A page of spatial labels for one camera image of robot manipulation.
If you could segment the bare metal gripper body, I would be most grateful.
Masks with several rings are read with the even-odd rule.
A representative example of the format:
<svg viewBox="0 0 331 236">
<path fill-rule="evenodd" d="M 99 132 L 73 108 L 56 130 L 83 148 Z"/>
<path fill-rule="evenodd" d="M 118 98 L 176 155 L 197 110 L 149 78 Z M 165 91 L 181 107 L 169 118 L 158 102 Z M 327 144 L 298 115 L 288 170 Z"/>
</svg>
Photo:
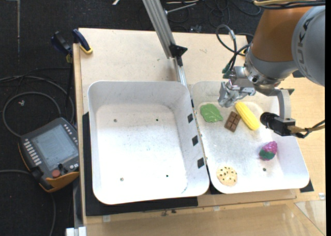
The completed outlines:
<svg viewBox="0 0 331 236">
<path fill-rule="evenodd" d="M 252 96 L 255 92 L 269 96 L 280 83 L 281 80 L 262 75 L 255 68 L 234 67 L 229 74 L 228 90 L 240 96 Z"/>
</svg>

